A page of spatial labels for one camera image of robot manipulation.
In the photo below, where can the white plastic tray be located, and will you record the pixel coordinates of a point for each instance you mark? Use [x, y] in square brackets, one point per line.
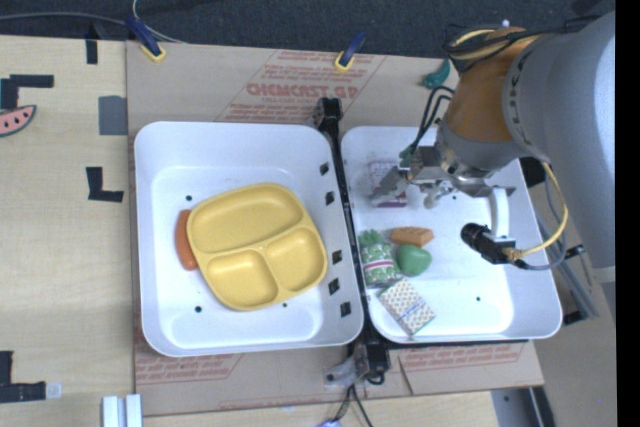
[475, 305]
[240, 335]

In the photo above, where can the yellow divided plate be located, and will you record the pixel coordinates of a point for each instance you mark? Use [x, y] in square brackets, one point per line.
[250, 220]

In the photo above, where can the pink watermelon slice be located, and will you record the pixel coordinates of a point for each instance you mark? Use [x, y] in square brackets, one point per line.
[15, 120]

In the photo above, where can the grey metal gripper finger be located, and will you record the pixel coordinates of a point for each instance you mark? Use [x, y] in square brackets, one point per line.
[392, 181]
[433, 195]

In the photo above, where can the orange patterned white carton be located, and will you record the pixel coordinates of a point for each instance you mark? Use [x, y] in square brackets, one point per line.
[407, 307]

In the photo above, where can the orange bread slice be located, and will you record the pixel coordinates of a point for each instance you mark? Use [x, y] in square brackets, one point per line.
[411, 236]

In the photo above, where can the orange sausage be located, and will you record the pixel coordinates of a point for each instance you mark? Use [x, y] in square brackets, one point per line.
[183, 245]

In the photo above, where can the brown cardboard board red print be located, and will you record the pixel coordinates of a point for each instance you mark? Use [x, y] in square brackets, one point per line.
[200, 85]

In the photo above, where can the black cylinder on white bracket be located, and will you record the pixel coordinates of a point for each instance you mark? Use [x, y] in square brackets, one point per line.
[486, 240]

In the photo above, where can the green bell pepper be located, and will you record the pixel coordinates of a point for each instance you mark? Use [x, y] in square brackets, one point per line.
[414, 260]

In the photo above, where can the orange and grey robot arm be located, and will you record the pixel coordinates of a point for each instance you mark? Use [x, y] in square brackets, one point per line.
[555, 115]

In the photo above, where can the pink and white packet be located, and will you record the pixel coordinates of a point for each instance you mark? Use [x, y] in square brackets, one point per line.
[380, 170]

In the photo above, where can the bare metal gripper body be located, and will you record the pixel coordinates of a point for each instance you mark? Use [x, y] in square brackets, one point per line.
[434, 163]

